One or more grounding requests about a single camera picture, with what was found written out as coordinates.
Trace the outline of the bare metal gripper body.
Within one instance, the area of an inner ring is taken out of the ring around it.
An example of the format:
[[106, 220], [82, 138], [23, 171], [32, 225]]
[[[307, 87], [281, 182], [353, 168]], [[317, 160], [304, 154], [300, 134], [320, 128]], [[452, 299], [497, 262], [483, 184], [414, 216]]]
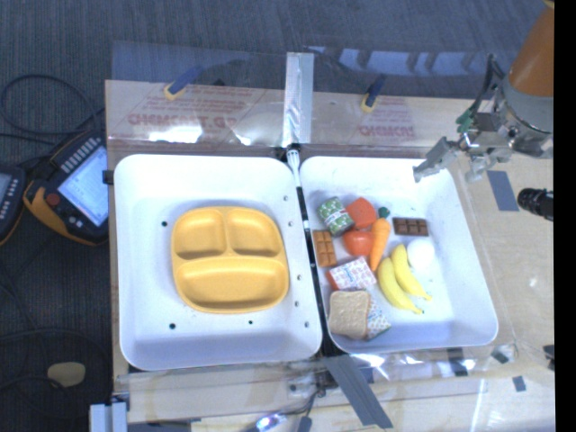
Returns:
[[529, 126], [514, 115], [491, 112], [463, 114], [457, 120], [458, 145], [471, 156], [509, 159], [513, 153], [531, 158], [553, 158], [553, 136]]

